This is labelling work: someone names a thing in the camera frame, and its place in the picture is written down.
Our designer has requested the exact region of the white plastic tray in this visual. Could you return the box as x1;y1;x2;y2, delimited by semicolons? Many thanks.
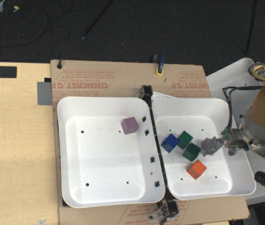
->
151;97;257;201
57;96;167;209

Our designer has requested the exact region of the blue cube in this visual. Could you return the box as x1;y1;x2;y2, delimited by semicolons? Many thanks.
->
160;133;181;154

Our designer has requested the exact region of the black cylinder on white bracket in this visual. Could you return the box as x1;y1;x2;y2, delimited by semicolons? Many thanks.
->
254;171;265;188

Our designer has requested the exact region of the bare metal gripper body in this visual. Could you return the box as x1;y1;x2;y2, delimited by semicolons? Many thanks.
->
221;125;265;158

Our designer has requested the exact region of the purple cube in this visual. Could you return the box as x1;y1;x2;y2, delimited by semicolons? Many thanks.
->
121;116;139;135
200;137;218;157

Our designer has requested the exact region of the green cube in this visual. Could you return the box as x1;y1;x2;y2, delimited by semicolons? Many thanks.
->
177;130;194;150
182;142;202;162

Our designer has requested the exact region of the black block with thin wires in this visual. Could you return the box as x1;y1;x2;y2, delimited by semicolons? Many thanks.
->
156;200;180;221
138;85;154;100

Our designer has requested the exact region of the orange cube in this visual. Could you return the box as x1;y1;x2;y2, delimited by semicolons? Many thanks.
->
186;159;208;180

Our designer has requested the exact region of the thin black rod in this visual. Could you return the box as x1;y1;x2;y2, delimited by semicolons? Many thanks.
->
145;97;174;204

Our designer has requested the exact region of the brown cardboard board, red print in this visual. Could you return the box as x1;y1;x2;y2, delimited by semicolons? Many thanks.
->
50;59;251;225

